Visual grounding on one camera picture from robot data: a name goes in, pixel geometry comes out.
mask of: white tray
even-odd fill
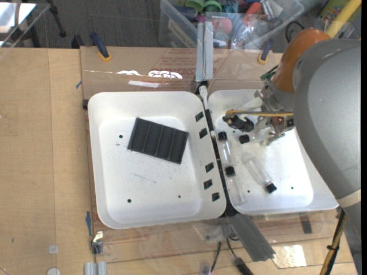
[[[222,120],[226,111],[238,109],[254,98],[256,90],[217,91],[209,97],[216,132],[225,131],[236,159],[235,170],[239,177],[240,191],[246,201],[236,205],[242,214],[273,214],[328,210],[338,206],[331,191],[318,174],[299,141],[296,129],[269,146],[241,144],[239,136]],[[256,116],[247,116],[256,122]],[[251,153],[271,175],[277,190],[269,194],[250,176],[241,161],[244,153]]]
[[[200,99],[189,92],[98,93],[88,103],[97,212],[121,229],[219,217],[226,207]],[[182,163],[127,149],[135,119],[189,133]],[[202,129],[208,134],[199,137]],[[205,166],[214,167],[206,172]],[[204,189],[204,182],[212,185]]]

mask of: yellow tube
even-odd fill
[[[335,17],[329,28],[326,30],[331,38],[334,38],[338,31],[343,27],[345,22],[353,15],[357,8],[362,4],[362,0],[349,0],[348,3],[340,11],[339,15]]]

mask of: wooden table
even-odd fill
[[[0,61],[0,275],[46,274],[51,267],[82,274],[95,261],[85,222],[91,184],[80,81],[76,49],[15,48]],[[318,274],[329,244],[330,238],[300,242],[312,250],[314,266],[278,269],[272,260],[248,266],[254,274]],[[198,274],[214,257],[117,262],[108,264],[108,274]],[[229,251],[213,274],[238,274]],[[332,274],[357,274],[344,236]]]

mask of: black rectangular object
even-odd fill
[[[189,133],[136,118],[127,148],[181,164]]]

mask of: tripod leg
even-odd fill
[[[57,11],[57,7],[53,4],[53,1],[52,0],[46,0],[48,4],[51,5],[50,7],[50,12],[53,14],[53,18],[55,19],[56,21],[56,24],[57,24],[57,27],[59,29],[59,35],[60,37],[65,37],[66,36],[66,31],[64,30],[63,28],[63,25],[61,24],[61,21],[58,17],[58,11]]]

